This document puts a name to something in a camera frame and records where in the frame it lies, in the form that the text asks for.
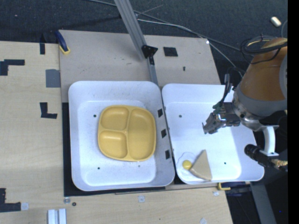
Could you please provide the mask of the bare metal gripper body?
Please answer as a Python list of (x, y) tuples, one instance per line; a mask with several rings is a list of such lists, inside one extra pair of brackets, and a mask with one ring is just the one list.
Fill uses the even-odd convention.
[(260, 117), (250, 113), (244, 105), (234, 99), (232, 102), (218, 102), (213, 105), (212, 132), (220, 128), (233, 127), (243, 124), (252, 131), (261, 131), (264, 125)]

